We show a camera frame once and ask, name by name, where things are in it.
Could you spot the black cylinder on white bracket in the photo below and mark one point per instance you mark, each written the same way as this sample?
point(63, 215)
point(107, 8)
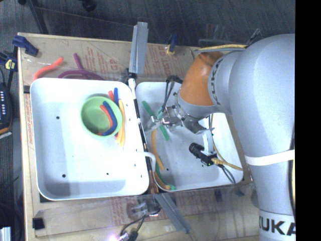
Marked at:
point(200, 151)

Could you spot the brown cardboard board red print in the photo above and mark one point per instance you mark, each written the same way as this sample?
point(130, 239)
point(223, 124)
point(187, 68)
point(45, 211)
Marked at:
point(75, 215)

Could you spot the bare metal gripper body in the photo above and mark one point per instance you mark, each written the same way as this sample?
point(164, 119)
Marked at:
point(176, 117)

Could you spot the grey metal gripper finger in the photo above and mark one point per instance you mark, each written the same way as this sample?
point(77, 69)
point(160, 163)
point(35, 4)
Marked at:
point(150, 123)
point(167, 123)

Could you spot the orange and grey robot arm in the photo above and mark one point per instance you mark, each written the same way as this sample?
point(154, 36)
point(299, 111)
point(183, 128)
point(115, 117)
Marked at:
point(253, 97)

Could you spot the white plastic tray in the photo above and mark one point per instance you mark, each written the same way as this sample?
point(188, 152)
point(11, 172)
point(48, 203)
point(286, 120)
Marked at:
point(185, 169)
point(75, 159)

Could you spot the green bowl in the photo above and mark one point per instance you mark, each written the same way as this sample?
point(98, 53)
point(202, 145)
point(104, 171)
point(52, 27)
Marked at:
point(96, 118)

